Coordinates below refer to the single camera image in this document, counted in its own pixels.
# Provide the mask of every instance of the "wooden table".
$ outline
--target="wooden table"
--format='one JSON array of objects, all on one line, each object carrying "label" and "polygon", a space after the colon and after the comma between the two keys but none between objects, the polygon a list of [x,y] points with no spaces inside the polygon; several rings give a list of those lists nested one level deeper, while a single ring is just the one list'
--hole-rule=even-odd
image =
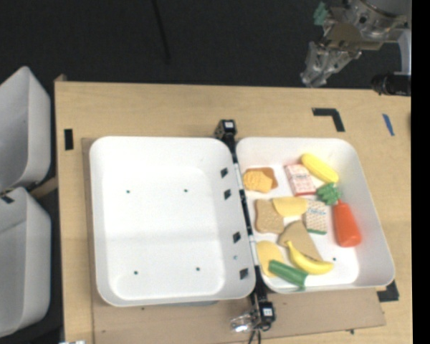
[{"label": "wooden table", "polygon": [[[337,130],[331,116],[316,116],[313,108],[334,109],[345,131]],[[248,340],[248,336],[234,336],[227,326],[230,317],[225,315],[236,312],[232,310],[236,302],[223,302],[216,308],[151,307],[141,311],[107,306],[92,290],[87,243],[82,139],[104,135],[211,137],[219,120],[235,119],[238,139],[328,137],[342,138],[354,146],[391,248],[400,293],[399,301],[385,303],[377,301],[373,288],[301,296],[293,301],[274,295],[271,299],[280,306],[278,315],[287,312],[288,316],[282,315],[263,341],[412,342],[411,98],[378,96],[370,90],[56,81],[55,113],[65,340],[86,340],[88,344]],[[290,302],[293,308],[287,308]],[[178,321],[177,312],[185,320]],[[358,328],[353,335],[348,332]]]}]

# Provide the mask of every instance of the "tray hinge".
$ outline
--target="tray hinge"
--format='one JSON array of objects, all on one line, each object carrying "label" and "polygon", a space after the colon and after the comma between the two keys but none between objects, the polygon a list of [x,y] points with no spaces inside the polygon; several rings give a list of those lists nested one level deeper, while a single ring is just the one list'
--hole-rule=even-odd
[{"label": "tray hinge", "polygon": [[249,209],[247,206],[247,197],[242,183],[242,175],[240,172],[239,161],[236,154],[236,140],[237,127],[234,120],[220,120],[214,136],[225,143],[231,152],[234,169],[236,170],[237,182],[239,184],[239,195],[242,203],[242,210],[244,212],[245,224],[247,226],[247,233],[249,235],[250,249],[254,261],[254,271],[256,277],[255,288],[250,295],[252,302],[252,311],[249,313],[253,321],[253,330],[269,330],[272,323],[275,321],[275,311],[272,302],[267,299],[266,285],[263,282],[257,252],[255,247],[255,239],[253,235],[252,223],[250,221]]}]

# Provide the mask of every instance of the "toy bread slice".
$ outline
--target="toy bread slice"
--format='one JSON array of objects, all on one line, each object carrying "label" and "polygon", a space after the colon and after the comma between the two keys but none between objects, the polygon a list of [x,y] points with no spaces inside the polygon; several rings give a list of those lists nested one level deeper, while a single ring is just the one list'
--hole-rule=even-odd
[{"label": "toy bread slice", "polygon": [[283,218],[276,212],[271,201],[257,199],[255,209],[257,212],[255,228],[258,232],[281,234],[284,231]]},{"label": "toy bread slice", "polygon": [[264,194],[271,190],[274,182],[272,178],[266,176],[263,171],[255,169],[245,172],[242,181],[244,182],[246,190],[259,191]]},{"label": "toy bread slice", "polygon": [[277,213],[283,217],[300,216],[307,210],[307,199],[296,196],[273,198],[272,203]]},{"label": "toy bread slice", "polygon": [[284,258],[279,250],[279,247],[271,241],[260,241],[257,242],[257,253],[259,265],[261,266],[263,274],[268,277],[275,277],[276,274],[270,272],[269,270],[269,262],[271,260],[276,260],[282,263],[284,262]]},{"label": "toy bread slice", "polygon": [[317,247],[314,245],[314,241],[302,221],[293,221],[288,224],[283,233],[280,234],[277,243],[280,246],[287,247],[287,241],[291,241],[293,246],[302,254],[315,260],[322,260]]}]

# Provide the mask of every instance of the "toy bread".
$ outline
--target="toy bread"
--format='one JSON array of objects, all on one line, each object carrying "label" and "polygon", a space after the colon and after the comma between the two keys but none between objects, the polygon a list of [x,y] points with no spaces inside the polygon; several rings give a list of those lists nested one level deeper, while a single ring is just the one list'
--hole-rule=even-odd
[{"label": "toy bread", "polygon": [[293,246],[302,254],[315,260],[322,260],[322,257],[314,245],[314,241],[310,237],[302,221],[293,221],[288,224],[285,230],[280,234],[277,243],[280,246],[287,247],[287,241],[291,241]]},{"label": "toy bread", "polygon": [[255,228],[258,232],[281,234],[284,231],[283,218],[276,212],[270,200],[257,199],[255,209],[257,213]]}]

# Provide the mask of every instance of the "blue tape marker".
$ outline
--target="blue tape marker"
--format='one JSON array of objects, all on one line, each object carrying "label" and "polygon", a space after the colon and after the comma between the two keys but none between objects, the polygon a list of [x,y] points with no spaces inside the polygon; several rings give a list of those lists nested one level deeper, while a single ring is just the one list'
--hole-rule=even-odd
[{"label": "blue tape marker", "polygon": [[394,136],[395,134],[393,133],[393,127],[392,127],[392,123],[390,122],[390,118],[385,113],[382,114],[382,117],[384,118],[384,121],[386,121],[386,125],[388,128],[388,131],[390,132],[390,135]]}]

